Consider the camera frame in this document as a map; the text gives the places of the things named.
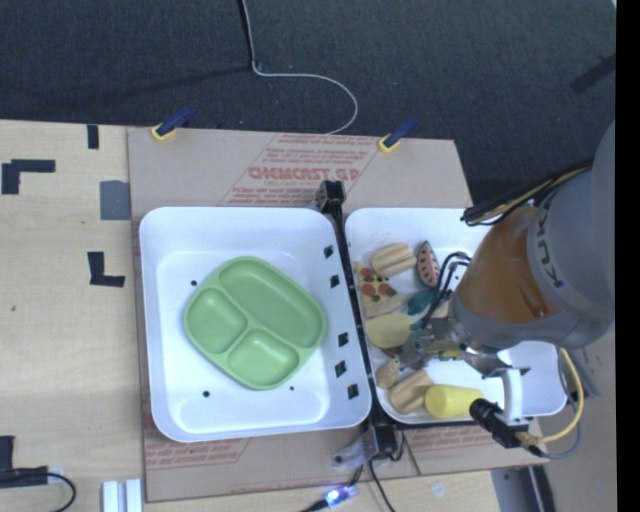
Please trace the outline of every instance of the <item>green plate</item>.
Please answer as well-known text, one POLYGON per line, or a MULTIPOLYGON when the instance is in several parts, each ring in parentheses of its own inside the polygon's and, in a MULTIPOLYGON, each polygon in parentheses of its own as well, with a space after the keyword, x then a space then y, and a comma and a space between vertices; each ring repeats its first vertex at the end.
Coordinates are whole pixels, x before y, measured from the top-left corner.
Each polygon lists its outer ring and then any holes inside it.
POLYGON ((322 307, 259 258, 228 261, 198 287, 183 325, 204 356, 252 389, 288 380, 324 339, 322 307))

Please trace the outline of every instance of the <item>white cable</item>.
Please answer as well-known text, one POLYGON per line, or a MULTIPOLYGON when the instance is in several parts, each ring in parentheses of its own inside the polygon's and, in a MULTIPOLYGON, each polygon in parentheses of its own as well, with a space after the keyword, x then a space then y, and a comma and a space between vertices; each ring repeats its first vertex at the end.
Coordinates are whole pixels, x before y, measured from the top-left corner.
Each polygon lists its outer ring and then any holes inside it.
POLYGON ((349 119, 349 121, 345 125, 338 128, 337 130, 328 132, 327 135, 340 133, 341 131, 346 130, 349 126, 351 126, 351 124, 353 124, 353 122, 356 120, 356 117, 358 117, 358 100, 353 95, 353 93, 349 89, 347 89, 345 85, 341 84, 337 80, 334 80, 333 78, 329 78, 322 75, 314 75, 311 73, 264 73, 257 68, 256 59, 255 59, 255 50, 253 46, 251 20, 249 19, 249 10, 247 9, 247 3, 245 0, 242 0, 242 7, 244 9, 244 15, 247 21, 247 36, 249 38, 249 49, 251 51, 251 68, 253 69, 253 72, 256 75, 264 78, 315 78, 318 80, 324 80, 325 82, 329 82, 334 85, 337 85, 338 87, 340 87, 340 89, 342 89, 344 92, 346 92, 349 95, 349 97, 351 98, 351 101, 353 101, 354 110, 353 110, 353 115, 351 116, 351 119, 349 119))

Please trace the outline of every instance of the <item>wooden table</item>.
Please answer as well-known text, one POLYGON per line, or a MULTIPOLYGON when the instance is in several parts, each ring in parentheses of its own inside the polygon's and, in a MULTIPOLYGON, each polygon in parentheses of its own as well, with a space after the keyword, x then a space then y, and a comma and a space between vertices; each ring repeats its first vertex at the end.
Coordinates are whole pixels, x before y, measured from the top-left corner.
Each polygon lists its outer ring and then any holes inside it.
MULTIPOLYGON (((98 511, 101 483, 144 477, 131 225, 101 220, 101 182, 128 181, 126 130, 0 121, 0 162, 55 159, 55 173, 23 172, 0 195, 0 435, 14 435, 15 467, 61 467, 76 484, 70 510, 98 511), (87 254, 103 252, 122 288, 89 284, 87 254)), ((499 511, 488 471, 387 480, 398 511, 499 511), (432 485, 441 484, 438 496, 432 485)), ((341 510, 384 511, 375 484, 341 510)), ((297 511, 324 489, 145 504, 147 511, 297 511)), ((54 510, 62 484, 0 489, 0 511, 54 510)))

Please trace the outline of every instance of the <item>white tray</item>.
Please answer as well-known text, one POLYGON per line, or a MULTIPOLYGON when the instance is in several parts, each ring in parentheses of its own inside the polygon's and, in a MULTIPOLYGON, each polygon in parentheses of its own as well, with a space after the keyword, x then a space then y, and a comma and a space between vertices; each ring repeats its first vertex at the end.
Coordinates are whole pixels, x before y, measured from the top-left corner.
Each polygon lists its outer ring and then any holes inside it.
MULTIPOLYGON (((463 210, 443 208, 364 208, 353 212, 347 218, 346 237, 352 263, 360 261, 369 265, 371 255, 378 249, 396 242, 404 242, 416 250, 428 240, 442 263, 447 255, 455 251, 465 251, 470 256, 484 238, 488 228, 469 227, 460 221, 463 210)), ((451 281, 455 288, 464 267, 459 267, 451 281)), ((416 273, 408 270, 392 276, 389 282, 407 296, 424 289, 418 282, 416 273)), ((406 313, 407 307, 399 311, 406 313)), ((417 321, 422 314, 415 315, 417 321)), ((389 360, 382 350, 367 343, 373 372, 389 360)), ((514 348, 500 352, 501 359, 515 367, 530 367, 522 377, 523 415, 544 416, 557 413, 566 402, 557 366, 555 348, 544 342, 527 341, 514 348)), ((427 373, 436 384, 451 384, 476 388, 485 398, 504 407, 504 387, 499 378, 483 379, 471 366, 463 361, 431 360, 425 366, 427 373)), ((403 379, 413 370, 404 370, 403 379)), ((396 411, 387 397, 387 391, 377 387, 378 399, 389 416, 401 423, 443 423, 442 419, 431 417, 426 410, 401 414, 396 411)), ((469 416, 452 418, 451 422, 468 421, 469 416)))
POLYGON ((350 427, 366 418, 371 394, 363 354, 335 232, 323 215, 299 208, 160 208, 142 220, 140 247, 151 410, 167 437, 272 435, 350 427), (272 390, 251 390, 230 378, 182 327, 197 283, 239 256, 274 265, 327 317, 316 352, 272 390))

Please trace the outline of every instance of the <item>blue clamp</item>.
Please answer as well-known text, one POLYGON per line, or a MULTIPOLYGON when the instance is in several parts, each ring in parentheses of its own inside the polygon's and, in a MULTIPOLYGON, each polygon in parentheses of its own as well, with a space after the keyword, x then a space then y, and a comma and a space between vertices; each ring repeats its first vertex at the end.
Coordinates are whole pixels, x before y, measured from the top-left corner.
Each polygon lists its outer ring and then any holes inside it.
POLYGON ((198 110, 195 107, 180 109, 164 123, 153 127, 151 129, 151 135, 153 135, 153 138, 158 142, 164 142, 176 134, 176 128, 188 124, 197 113, 198 110))
POLYGON ((400 139, 413 130, 417 124, 418 121, 413 119, 402 123, 394 132, 385 135, 378 141, 378 149, 383 153, 391 153, 400 144, 400 139))

